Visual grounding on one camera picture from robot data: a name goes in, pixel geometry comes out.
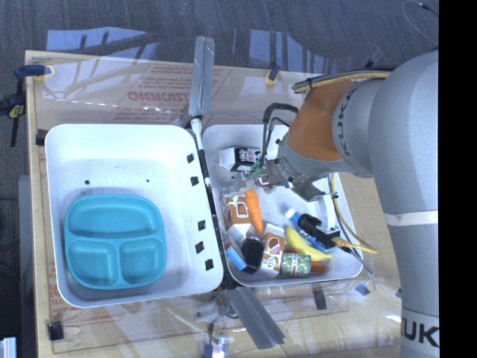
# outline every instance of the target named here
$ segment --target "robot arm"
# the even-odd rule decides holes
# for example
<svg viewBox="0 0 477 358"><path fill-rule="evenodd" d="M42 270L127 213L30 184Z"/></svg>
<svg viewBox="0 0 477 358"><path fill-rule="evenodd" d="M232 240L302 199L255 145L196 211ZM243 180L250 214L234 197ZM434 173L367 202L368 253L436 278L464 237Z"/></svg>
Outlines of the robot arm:
<svg viewBox="0 0 477 358"><path fill-rule="evenodd" d="M375 179L401 281L402 358L440 356L437 74L433 51L386 78L312 90L261 181L313 201L331 172Z"/></svg>

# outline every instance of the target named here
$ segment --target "banana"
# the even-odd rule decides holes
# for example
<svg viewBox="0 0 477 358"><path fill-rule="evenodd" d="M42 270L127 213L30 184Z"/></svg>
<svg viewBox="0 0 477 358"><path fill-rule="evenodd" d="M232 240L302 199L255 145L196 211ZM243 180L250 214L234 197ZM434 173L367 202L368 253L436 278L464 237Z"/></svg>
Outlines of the banana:
<svg viewBox="0 0 477 358"><path fill-rule="evenodd" d="M294 249L298 254L308 254L312 261L331 259L331 254L325 254L324 252L308 245L306 240L292 227L287 227L285 229L285 239L290 248Z"/></svg>

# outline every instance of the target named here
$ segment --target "white stripe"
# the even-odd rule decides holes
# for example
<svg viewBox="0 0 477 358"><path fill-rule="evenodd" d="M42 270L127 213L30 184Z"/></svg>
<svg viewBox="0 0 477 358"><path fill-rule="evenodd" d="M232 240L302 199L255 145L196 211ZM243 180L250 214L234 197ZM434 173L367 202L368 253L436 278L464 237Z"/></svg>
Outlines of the white stripe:
<svg viewBox="0 0 477 358"><path fill-rule="evenodd" d="M439 211L402 213L400 215L389 215L385 213L385 221L388 225L395 227L406 227L408 225L437 224L439 222Z"/></svg>

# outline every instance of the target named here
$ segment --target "green can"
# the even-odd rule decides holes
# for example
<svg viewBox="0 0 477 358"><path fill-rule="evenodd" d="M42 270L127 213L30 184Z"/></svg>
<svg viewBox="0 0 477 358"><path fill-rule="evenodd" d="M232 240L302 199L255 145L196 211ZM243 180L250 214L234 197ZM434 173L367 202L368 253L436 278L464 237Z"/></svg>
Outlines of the green can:
<svg viewBox="0 0 477 358"><path fill-rule="evenodd" d="M312 269L312 260L307 254L282 255L280 274L288 277L308 277Z"/></svg>

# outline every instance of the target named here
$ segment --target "white tray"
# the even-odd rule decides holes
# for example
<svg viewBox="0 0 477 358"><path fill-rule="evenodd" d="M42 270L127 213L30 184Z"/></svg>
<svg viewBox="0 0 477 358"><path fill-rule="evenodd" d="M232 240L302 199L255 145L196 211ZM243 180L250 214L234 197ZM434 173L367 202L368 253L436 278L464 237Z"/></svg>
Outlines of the white tray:
<svg viewBox="0 0 477 358"><path fill-rule="evenodd" d="M220 285L224 267L189 132L171 125L58 125L46 136L45 153L57 284L67 302L98 307L205 293ZM100 290L73 279L64 251L65 214L74 200L97 194L139 195L157 206L167 245L159 280Z"/></svg>
<svg viewBox="0 0 477 358"><path fill-rule="evenodd" d="M271 159L277 154L278 145L275 139L282 139L288 128L284 125L276 125L271 136L270 146L267 156ZM203 147L206 152L207 166L212 182L212 192L214 196L215 209L221 232L225 232L224 215L221 209L221 195L223 189L228 189L230 185L241 180L240 173L229 172L218 164L218 151L234 146L246 146L250 148L262 149L263 125L213 125L207 128L203 134ZM315 182L321 191L329 192L328 183L325 179ZM339 176L335 176L335 189L339 192L338 205L347 223L353 226L350 218L349 208ZM285 217L285 212L289 208L294 208L298 213L309 213L317 216L323 222L323 226L335 227L336 217L332 199L329 195L324 196L316 202L308 203L297 194L285 187L278 187L272 193L266 193L263 189L257 188L259 196L262 218L265 223L270 222L278 227L285 228L287 225L293 226L291 221ZM352 255L343 252L341 249L330 249L332 258L329 261L329 270L324 274L312 274L307 278L280 277L270 279L261 275L260 271L248 274L239 271L227 259L227 269L237 282L244 286L274 286L292 283L318 282L328 280L342 280L357 276L362 270L362 264Z"/></svg>

